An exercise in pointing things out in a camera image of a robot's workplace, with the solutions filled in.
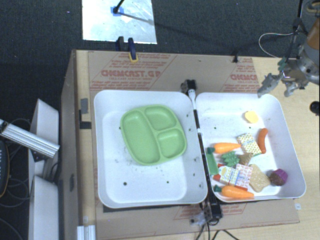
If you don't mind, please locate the white and yellow juice carton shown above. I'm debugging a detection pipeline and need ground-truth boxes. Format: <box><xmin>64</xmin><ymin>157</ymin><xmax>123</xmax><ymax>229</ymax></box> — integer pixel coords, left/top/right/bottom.
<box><xmin>218</xmin><ymin>165</ymin><xmax>240</xmax><ymax>186</ymax></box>

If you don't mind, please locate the purple and brown cupcake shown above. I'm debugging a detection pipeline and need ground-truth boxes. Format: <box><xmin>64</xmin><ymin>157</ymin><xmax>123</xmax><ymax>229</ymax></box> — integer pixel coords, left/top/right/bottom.
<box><xmin>269</xmin><ymin>168</ymin><xmax>289</xmax><ymax>187</ymax></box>

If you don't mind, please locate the orange carrot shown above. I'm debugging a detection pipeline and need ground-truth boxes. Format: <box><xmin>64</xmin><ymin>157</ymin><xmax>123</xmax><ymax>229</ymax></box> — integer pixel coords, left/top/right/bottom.
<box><xmin>206</xmin><ymin>142</ymin><xmax>242</xmax><ymax>155</ymax></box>
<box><xmin>212</xmin><ymin>184</ymin><xmax>255</xmax><ymax>200</ymax></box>

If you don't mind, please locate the green broccoli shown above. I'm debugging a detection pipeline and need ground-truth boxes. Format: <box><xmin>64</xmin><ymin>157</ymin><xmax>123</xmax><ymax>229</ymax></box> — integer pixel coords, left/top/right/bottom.
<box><xmin>220</xmin><ymin>150</ymin><xmax>241</xmax><ymax>168</ymax></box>

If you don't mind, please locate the white plastic tray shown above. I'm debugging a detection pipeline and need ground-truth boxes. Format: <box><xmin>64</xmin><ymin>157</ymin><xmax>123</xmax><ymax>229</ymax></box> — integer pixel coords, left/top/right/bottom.
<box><xmin>93</xmin><ymin>89</ymin><xmax>209</xmax><ymax>209</ymax></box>
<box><xmin>194</xmin><ymin>91</ymin><xmax>307</xmax><ymax>203</ymax></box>

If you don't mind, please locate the tan bread slice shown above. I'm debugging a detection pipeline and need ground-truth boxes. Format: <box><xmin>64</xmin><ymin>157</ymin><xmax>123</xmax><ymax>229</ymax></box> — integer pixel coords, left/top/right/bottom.
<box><xmin>247</xmin><ymin>163</ymin><xmax>272</xmax><ymax>193</ymax></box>

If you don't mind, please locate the orange and white carton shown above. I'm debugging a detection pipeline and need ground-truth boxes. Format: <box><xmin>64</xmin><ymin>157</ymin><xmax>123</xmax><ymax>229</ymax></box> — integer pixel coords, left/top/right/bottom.
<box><xmin>234</xmin><ymin>163</ymin><xmax>254</xmax><ymax>190</ymax></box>

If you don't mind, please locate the red bottle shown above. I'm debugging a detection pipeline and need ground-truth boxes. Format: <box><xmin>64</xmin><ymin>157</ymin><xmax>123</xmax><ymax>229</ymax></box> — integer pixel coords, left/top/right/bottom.
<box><xmin>212</xmin><ymin>162</ymin><xmax>226</xmax><ymax>182</ymax></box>

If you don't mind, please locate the thin black and white rod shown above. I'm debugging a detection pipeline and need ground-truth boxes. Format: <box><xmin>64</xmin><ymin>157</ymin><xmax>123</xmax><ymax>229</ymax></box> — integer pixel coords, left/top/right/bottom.
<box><xmin>187</xmin><ymin>88</ymin><xmax>219</xmax><ymax>210</ymax></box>

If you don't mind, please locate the brown star biscuit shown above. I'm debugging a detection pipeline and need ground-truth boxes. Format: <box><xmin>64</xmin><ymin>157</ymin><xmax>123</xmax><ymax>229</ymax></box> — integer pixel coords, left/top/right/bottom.
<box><xmin>238</xmin><ymin>152</ymin><xmax>254</xmax><ymax>166</ymax></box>

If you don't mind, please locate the orange sausage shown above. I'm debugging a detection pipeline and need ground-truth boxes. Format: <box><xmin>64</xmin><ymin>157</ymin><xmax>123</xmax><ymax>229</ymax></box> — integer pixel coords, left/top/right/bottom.
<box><xmin>257</xmin><ymin>127</ymin><xmax>269</xmax><ymax>155</ymax></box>

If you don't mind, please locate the brown cardboard board red print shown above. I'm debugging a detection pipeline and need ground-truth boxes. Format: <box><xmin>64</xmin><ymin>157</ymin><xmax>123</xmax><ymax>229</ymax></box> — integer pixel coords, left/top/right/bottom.
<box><xmin>87</xmin><ymin>50</ymin><xmax>301</xmax><ymax>238</ymax></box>

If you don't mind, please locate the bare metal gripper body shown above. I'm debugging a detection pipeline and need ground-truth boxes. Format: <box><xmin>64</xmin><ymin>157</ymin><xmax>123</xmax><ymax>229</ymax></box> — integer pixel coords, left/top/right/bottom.
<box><xmin>281</xmin><ymin>57</ymin><xmax>320</xmax><ymax>86</ymax></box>

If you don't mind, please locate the yellow biscuit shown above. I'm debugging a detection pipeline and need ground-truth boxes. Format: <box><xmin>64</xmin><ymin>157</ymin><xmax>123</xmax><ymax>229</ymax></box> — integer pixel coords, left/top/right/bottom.
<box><xmin>244</xmin><ymin>110</ymin><xmax>260</xmax><ymax>124</ymax></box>

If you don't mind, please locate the green divided plate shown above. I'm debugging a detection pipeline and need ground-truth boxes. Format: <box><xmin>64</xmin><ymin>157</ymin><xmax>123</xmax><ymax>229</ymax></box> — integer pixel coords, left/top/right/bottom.
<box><xmin>119</xmin><ymin>104</ymin><xmax>188</xmax><ymax>166</ymax></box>

